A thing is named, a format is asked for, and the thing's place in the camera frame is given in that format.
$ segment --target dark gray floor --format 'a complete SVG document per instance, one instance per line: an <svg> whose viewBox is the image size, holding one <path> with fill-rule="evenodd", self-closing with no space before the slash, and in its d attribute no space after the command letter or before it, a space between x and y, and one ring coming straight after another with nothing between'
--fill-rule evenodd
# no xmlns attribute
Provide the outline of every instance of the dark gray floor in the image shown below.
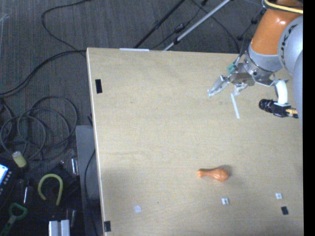
<svg viewBox="0 0 315 236"><path fill-rule="evenodd" d="M73 50L47 33L42 26L41 15L55 6L78 1L82 0L0 0L0 18L7 15L4 20L1 43L0 97L12 110L14 116L21 116L43 97L62 96L70 100L76 107L77 122L69 103L63 99L48 98L37 106L47 107L61 113L70 130L74 129L76 124L90 124L88 116L91 113L91 105L86 59L78 53L47 62L37 70L21 90L1 95L19 85L49 57ZM132 48L178 1L91 0L53 10L45 15L45 23L55 36L78 50L86 50L87 47ZM177 25L187 23L199 9L196 4L200 4L202 1L186 0L140 48L153 48L172 33ZM222 1L209 0L203 7L204 11L200 10L188 27L201 19L206 11L213 10ZM213 18L209 18L170 50L238 53L242 41L235 38L245 30L252 17L261 9L261 0L230 2L215 13ZM253 26L248 31L246 42L250 40L255 27ZM174 37L175 35L154 49L162 50L172 42ZM56 112L41 110L37 116L48 129L46 144L57 143L67 137L67 125ZM9 119L7 111L2 110L0 126L3 126ZM27 133L22 132L22 135L15 139L17 141L27 139L29 143L40 145L43 141L41 126L36 121L29 120L29 118L27 120L29 123L25 121L24 124L21 124L21 126L29 126ZM69 140L65 151L70 148L76 150L75 137ZM37 150L37 147L28 146L26 157L32 156ZM63 147L47 148L44 151L46 154L38 154L34 158L49 159L51 156L58 155L60 151L63 151ZM1 147L0 153L1 156L10 156ZM51 170L60 160L66 161L68 158L68 154L63 152L56 159L40 165L37 162L31 162L31 168L35 170L27 177L33 178L36 184L39 177Z"/></svg>

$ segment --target yellow-green curved handle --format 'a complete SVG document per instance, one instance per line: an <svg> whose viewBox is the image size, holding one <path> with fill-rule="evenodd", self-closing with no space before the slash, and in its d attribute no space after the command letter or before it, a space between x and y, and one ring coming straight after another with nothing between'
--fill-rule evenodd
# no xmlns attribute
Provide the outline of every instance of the yellow-green curved handle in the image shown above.
<svg viewBox="0 0 315 236"><path fill-rule="evenodd" d="M46 178L49 178L49 177L54 177L56 179L58 179L59 181L59 193L58 193L58 197L57 197L57 201L56 201L56 205L58 206L59 203L60 203L60 199L61 199L61 195L63 193L63 180L61 179L60 176L56 175L56 174L46 174L45 176L43 176L41 178L41 180L39 181L39 184L38 184L38 194L40 195L40 197L43 199L43 200L46 200L46 197L44 196L44 194L41 192L41 186L43 185L43 182L45 181Z"/></svg>

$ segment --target black device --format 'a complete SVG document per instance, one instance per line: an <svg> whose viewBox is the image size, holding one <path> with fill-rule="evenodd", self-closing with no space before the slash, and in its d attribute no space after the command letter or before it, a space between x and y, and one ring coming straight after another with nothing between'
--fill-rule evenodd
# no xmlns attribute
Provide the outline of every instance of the black device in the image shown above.
<svg viewBox="0 0 315 236"><path fill-rule="evenodd" d="M9 198L18 175L14 161L0 157L0 208Z"/></svg>

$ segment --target electronic screen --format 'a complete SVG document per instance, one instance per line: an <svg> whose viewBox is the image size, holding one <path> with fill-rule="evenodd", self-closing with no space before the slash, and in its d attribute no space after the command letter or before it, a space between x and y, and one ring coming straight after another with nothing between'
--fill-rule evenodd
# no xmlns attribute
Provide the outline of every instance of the electronic screen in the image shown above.
<svg viewBox="0 0 315 236"><path fill-rule="evenodd" d="M3 181L8 170L9 170L8 167L0 164L0 185L2 184L2 181Z"/></svg>

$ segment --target silver rod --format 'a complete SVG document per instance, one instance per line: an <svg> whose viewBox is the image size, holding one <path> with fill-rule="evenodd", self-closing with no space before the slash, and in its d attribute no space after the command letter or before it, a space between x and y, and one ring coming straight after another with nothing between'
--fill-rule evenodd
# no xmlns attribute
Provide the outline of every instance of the silver rod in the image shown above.
<svg viewBox="0 0 315 236"><path fill-rule="evenodd" d="M202 19L200 19L196 24L194 24L192 27L190 27L187 31L185 31L182 35L177 37L177 40L180 41L183 37L185 37L187 34L189 34L192 30L197 28L200 24L205 22L209 17L211 17L213 14L215 14L218 10L220 10L223 6L225 6L227 3L229 3L231 0L224 0L222 3L220 3L216 8L214 8L212 11L210 11L207 15L205 15ZM167 46L164 51L167 51L174 45L174 42L171 43L169 46Z"/></svg>

